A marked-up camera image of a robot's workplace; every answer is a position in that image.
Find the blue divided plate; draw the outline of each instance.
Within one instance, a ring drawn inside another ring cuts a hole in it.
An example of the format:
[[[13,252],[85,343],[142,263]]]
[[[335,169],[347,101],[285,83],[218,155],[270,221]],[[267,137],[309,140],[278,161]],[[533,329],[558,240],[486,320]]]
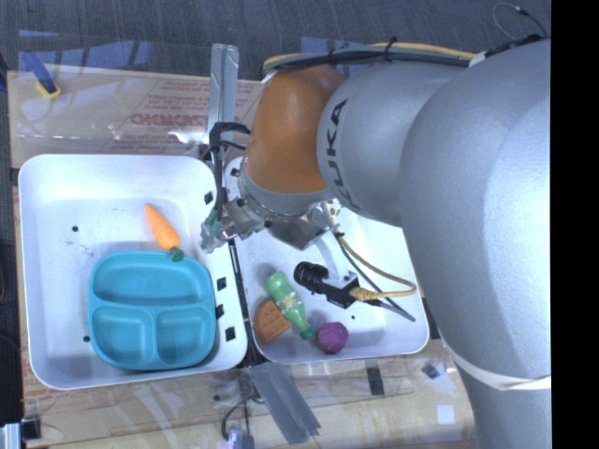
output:
[[[123,251],[104,256],[89,283],[90,337],[122,369],[194,366],[214,345],[216,314],[208,270],[186,256]]]

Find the orange carrot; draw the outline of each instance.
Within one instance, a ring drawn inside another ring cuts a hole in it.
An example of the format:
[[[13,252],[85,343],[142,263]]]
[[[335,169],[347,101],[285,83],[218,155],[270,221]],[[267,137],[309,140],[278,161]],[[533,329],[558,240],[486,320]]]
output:
[[[170,252],[170,257],[173,261],[181,261],[183,259],[183,252],[179,249],[181,239],[175,228],[172,227],[168,220],[155,207],[146,204],[145,208],[150,228],[158,245],[163,250]]]

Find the white cable tie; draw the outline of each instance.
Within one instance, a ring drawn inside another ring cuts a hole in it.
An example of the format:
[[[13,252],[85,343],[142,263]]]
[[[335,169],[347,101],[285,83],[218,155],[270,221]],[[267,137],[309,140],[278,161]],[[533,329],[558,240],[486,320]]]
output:
[[[522,379],[496,374],[495,372],[481,369],[474,364],[469,363],[451,349],[445,340],[443,341],[447,352],[451,355],[454,362],[473,378],[487,386],[499,391],[538,391],[541,389],[551,389],[551,374],[542,376],[538,379]]]

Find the robotic arm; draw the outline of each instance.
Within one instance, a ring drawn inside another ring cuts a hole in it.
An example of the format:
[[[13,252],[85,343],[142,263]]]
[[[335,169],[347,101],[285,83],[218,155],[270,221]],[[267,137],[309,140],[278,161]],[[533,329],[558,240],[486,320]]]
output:
[[[485,449],[551,446],[549,53],[277,73],[240,196],[204,225],[206,251],[265,226],[301,248],[335,197],[400,226]]]

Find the green bottle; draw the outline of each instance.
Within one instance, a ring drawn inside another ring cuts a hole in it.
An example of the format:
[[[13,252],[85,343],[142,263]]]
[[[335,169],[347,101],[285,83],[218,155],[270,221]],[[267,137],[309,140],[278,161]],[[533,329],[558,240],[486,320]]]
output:
[[[315,331],[306,320],[306,309],[301,302],[300,295],[289,285],[287,277],[282,271],[271,274],[266,280],[266,290],[279,307],[283,316],[299,329],[303,340],[311,338]]]

